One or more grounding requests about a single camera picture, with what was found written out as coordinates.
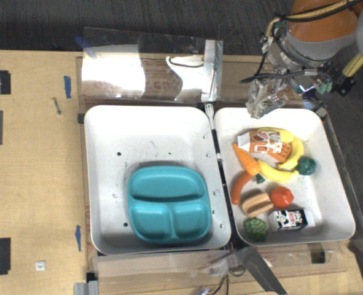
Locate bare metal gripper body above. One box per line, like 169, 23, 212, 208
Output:
262, 43, 308, 88

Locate orange and white carton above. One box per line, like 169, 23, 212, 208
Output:
236, 130, 293, 163

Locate yellow banana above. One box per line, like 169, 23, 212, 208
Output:
257, 127, 305, 171
257, 159, 300, 184

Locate orange carrot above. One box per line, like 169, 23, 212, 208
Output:
232, 143, 266, 185

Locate green broccoli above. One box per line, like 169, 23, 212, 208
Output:
295, 155, 318, 176

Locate orange sausage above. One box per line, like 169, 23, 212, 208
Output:
230, 171, 253, 206

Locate orange-red tomato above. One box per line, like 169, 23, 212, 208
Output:
270, 186, 295, 210

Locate tan hot dog bun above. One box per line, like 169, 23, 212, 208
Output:
241, 189, 275, 219

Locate white plastic tray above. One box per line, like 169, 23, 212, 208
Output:
83, 104, 232, 256
213, 107, 356, 247

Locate black and white carton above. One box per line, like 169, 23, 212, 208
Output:
267, 209, 316, 232

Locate green grapes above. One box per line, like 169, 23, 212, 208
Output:
243, 217, 269, 243

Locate teal divided plate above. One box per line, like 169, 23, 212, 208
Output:
127, 165, 213, 245

